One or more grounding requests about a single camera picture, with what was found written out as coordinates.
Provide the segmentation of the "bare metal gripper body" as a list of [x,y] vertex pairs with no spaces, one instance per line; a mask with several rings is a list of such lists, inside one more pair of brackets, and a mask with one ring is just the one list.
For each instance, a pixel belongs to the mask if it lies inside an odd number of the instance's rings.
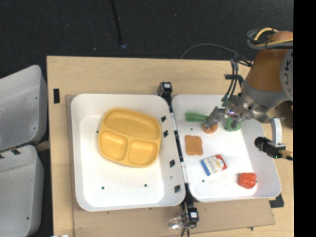
[[268,107],[260,105],[248,95],[234,95],[227,104],[227,115],[237,123],[249,119],[267,123],[270,120],[268,110]]

